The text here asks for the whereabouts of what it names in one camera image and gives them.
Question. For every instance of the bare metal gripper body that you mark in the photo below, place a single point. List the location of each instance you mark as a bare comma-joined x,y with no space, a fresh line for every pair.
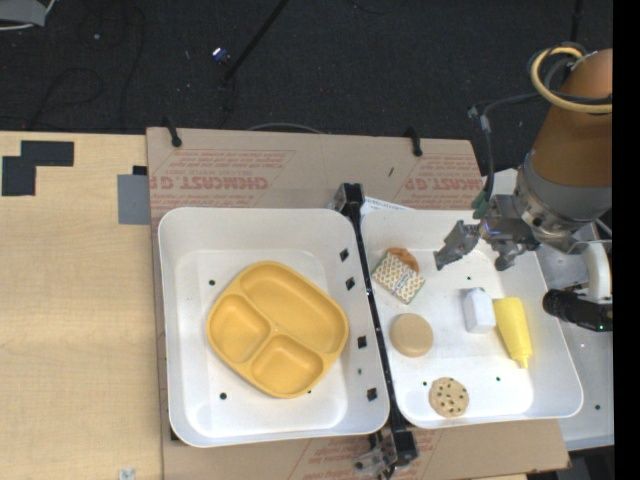
520,223

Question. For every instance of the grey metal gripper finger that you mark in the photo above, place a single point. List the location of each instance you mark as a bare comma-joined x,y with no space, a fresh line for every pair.
507,257
454,247

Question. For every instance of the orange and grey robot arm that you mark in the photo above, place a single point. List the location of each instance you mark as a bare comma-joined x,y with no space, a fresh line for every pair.
575,138

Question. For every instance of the patterned white packet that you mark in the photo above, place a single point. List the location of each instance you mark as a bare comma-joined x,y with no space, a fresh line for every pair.
398,278

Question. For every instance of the yellow squeeze bottle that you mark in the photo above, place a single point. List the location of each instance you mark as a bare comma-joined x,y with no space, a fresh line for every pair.
514,329

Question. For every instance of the white plastic tray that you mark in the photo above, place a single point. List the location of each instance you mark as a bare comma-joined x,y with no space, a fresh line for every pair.
475,348
270,328

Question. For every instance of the beige round biscuit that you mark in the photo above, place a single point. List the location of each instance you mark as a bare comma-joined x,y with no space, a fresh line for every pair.
411,335

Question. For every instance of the thin black rod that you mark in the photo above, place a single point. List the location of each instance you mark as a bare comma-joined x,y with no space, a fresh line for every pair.
372,313

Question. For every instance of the chocolate chip cookie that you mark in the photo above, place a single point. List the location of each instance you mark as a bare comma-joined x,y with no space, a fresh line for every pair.
448,397

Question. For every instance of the brown cardboard board red print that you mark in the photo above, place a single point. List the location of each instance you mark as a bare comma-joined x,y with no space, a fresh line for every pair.
300,178

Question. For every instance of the yellow divided plate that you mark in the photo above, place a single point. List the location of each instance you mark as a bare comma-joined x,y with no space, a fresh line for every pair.
277,329

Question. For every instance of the black cylinder on white bracket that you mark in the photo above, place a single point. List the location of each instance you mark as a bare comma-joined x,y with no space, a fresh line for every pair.
585,298

